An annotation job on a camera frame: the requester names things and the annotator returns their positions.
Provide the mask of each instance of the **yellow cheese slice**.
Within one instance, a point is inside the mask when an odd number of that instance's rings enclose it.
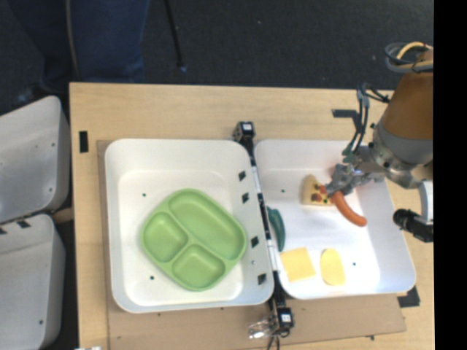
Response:
[[[316,275],[312,260],[305,247],[282,252],[280,259],[290,282],[308,279]]]
[[[341,257],[335,249],[325,249],[320,260],[321,276],[327,285],[344,285],[345,274]]]

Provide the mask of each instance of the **green divided plate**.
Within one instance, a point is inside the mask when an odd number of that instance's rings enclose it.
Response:
[[[202,291],[216,285],[242,258],[247,234],[208,195],[184,189],[170,195],[147,218],[142,246],[179,285]]]

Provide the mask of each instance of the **white tray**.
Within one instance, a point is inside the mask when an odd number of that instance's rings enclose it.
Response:
[[[300,204],[304,177],[313,174],[321,183],[329,183],[347,144],[267,140],[255,148],[265,202],[279,210],[285,223],[283,251],[306,247],[317,272],[312,278],[290,282],[277,252],[281,285],[298,299],[406,292],[415,283],[403,232],[393,223],[394,207],[385,182],[358,187],[346,196],[352,209],[367,218],[365,227],[348,222],[335,206]],[[320,278],[320,255],[327,248],[341,256],[346,276],[343,286],[327,285]]]
[[[61,327],[65,248],[52,218],[1,226],[0,350],[50,345]]]
[[[0,223],[56,210],[69,191],[70,132],[48,96],[0,117]]]
[[[123,139],[105,153],[112,294],[124,310],[139,313],[255,305],[274,282],[255,180],[246,150],[233,141]],[[239,174],[246,173],[240,180]],[[243,258],[215,287],[182,288],[154,265],[140,244],[152,210],[177,190],[203,191],[229,211],[247,233]],[[242,196],[249,193],[243,203]],[[250,240],[258,238],[252,247]],[[258,284],[258,277],[266,280]]]

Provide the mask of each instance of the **person's leg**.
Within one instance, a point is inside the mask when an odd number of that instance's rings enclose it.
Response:
[[[46,93],[67,93],[72,57],[63,0],[7,0],[13,14],[44,57],[40,85]]]
[[[143,82],[140,43],[150,0],[71,0],[80,80]]]

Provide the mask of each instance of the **toy hot dog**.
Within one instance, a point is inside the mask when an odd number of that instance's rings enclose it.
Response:
[[[349,222],[352,222],[355,225],[363,227],[366,225],[367,221],[365,217],[354,212],[349,204],[345,201],[344,195],[340,190],[336,191],[332,196],[332,201],[336,205],[337,209]]]

